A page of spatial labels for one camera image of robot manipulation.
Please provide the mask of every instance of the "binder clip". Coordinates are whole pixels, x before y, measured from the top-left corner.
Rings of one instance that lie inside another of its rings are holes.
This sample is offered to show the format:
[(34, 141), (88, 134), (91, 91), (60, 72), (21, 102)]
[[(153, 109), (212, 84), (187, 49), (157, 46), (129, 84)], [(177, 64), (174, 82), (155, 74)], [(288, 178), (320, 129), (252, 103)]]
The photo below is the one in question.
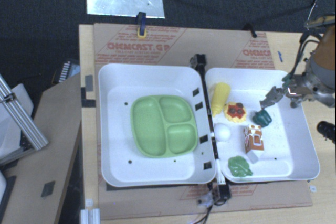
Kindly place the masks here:
[(147, 36), (146, 13), (139, 12), (135, 19), (135, 23), (138, 25), (138, 38), (145, 38)]

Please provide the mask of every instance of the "white ball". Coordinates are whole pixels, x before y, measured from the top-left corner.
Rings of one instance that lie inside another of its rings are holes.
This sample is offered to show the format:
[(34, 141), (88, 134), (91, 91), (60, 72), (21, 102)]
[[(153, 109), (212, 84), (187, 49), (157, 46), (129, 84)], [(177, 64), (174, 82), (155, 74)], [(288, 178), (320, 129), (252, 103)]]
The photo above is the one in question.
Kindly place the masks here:
[(214, 131), (216, 140), (219, 142), (228, 141), (231, 137), (231, 131), (229, 127), (223, 123), (216, 123)]

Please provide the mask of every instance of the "green plate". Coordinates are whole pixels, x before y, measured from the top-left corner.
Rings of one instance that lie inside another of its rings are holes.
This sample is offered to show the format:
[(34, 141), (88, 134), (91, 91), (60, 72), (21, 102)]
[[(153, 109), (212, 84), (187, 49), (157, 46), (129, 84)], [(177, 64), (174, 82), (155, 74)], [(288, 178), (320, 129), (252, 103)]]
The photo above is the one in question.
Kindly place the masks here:
[(181, 97), (141, 97), (132, 105), (131, 122), (135, 143), (148, 157), (179, 156), (193, 151), (197, 145), (195, 117)]

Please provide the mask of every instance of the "blue mark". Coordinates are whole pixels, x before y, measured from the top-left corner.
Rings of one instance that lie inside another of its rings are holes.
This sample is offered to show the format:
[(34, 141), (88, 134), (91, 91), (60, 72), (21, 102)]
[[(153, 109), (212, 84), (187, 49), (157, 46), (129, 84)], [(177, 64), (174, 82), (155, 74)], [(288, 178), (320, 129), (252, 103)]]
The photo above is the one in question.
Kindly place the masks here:
[(280, 51), (278, 51), (278, 55), (279, 55), (280, 62), (283, 62)]

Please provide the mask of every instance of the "chocolate milk carton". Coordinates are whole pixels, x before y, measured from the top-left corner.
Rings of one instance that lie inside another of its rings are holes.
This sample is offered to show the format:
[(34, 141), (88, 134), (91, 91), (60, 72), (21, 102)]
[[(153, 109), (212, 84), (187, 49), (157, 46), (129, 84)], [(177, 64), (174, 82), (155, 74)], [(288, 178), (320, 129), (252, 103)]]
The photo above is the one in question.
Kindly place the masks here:
[(245, 152), (252, 163), (256, 163), (264, 153), (263, 134), (260, 125), (250, 124), (244, 128)]

